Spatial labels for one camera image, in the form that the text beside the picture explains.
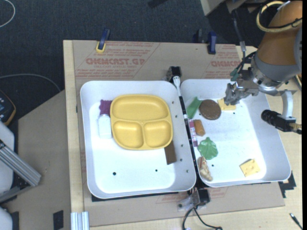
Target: robotic arm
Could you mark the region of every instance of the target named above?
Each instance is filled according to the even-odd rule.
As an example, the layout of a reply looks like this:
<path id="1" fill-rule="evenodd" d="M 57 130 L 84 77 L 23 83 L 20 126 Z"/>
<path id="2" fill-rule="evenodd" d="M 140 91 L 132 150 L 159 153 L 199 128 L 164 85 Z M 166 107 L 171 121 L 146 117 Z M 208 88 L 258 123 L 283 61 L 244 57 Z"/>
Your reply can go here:
<path id="1" fill-rule="evenodd" d="M 277 13 L 268 27 L 260 24 L 261 14 L 270 6 L 278 5 Z M 241 64 L 231 73 L 231 81 L 226 88 L 224 102 L 235 105 L 242 98 L 255 96 L 259 92 L 272 96 L 282 96 L 283 114 L 265 110 L 261 118 L 279 130 L 301 134 L 301 126 L 292 116 L 291 91 L 277 89 L 302 72 L 302 1 L 283 3 L 275 1 L 263 6 L 257 16 L 257 26 L 265 35 L 256 52 L 244 57 Z M 243 69 L 250 59 L 251 65 Z"/>

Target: yellow sponge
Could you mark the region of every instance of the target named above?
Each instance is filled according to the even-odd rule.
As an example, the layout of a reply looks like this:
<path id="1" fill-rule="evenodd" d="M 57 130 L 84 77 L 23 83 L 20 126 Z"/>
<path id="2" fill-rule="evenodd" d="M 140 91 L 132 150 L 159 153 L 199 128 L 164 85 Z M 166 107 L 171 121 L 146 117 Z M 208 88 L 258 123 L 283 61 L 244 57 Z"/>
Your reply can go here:
<path id="1" fill-rule="evenodd" d="M 224 98 L 220 99 L 220 100 L 217 100 L 221 110 L 223 111 L 228 111 L 228 110 L 235 110 L 236 109 L 236 106 L 235 105 L 226 105 L 225 102 L 224 102 Z"/>
<path id="2" fill-rule="evenodd" d="M 256 162 L 256 160 L 251 159 L 240 165 L 240 168 L 245 176 L 249 176 L 260 171 L 260 168 Z"/>

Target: green leaf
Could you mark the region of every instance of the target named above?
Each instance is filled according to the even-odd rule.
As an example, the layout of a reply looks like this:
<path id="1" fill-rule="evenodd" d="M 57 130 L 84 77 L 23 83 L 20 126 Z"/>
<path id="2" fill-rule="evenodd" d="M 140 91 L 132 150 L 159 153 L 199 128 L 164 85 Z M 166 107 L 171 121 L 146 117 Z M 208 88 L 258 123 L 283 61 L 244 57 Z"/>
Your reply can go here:
<path id="1" fill-rule="evenodd" d="M 205 157 L 206 160 L 211 160 L 215 158 L 218 154 L 216 144 L 207 137 L 205 140 L 202 140 L 197 147 L 201 155 Z"/>

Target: wooden edge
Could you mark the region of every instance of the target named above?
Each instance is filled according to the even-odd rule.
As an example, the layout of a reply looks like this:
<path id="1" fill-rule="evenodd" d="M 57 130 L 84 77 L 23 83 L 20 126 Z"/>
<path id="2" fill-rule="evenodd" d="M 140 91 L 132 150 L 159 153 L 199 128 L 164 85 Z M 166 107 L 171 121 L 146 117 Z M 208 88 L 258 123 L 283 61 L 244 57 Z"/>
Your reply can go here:
<path id="1" fill-rule="evenodd" d="M 71 191 L 71 211 L 83 212 L 83 185 L 80 158 L 78 116 L 76 113 L 77 97 L 74 74 L 73 44 L 71 40 L 63 41 L 64 74 L 66 93 L 66 115 L 68 156 Z"/>

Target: yellow cable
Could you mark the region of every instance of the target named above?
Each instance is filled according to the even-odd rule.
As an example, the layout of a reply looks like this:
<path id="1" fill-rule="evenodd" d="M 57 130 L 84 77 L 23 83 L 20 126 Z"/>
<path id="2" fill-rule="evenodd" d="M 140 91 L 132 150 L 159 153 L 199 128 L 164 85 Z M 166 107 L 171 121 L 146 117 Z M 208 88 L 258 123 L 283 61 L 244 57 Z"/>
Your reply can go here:
<path id="1" fill-rule="evenodd" d="M 284 2 L 282 1 L 273 1 L 273 2 L 269 2 L 267 3 L 266 5 L 264 5 L 260 12 L 257 14 L 257 17 L 256 17 L 256 24 L 257 24 L 257 27 L 264 31 L 264 32 L 269 32 L 269 33 L 278 33 L 278 32 L 283 32 L 283 31 L 286 31 L 286 30 L 289 30 L 293 27 L 297 27 L 298 25 L 300 25 L 302 23 L 303 20 L 299 20 L 299 21 L 296 21 L 296 22 L 293 22 L 291 25 L 288 25 L 288 26 L 285 26 L 285 27 L 282 27 L 282 28 L 266 28 L 264 26 L 261 25 L 260 23 L 260 14 L 262 14 L 264 11 L 266 11 L 270 6 L 273 6 L 273 5 L 276 5 L 276 4 L 284 4 Z"/>

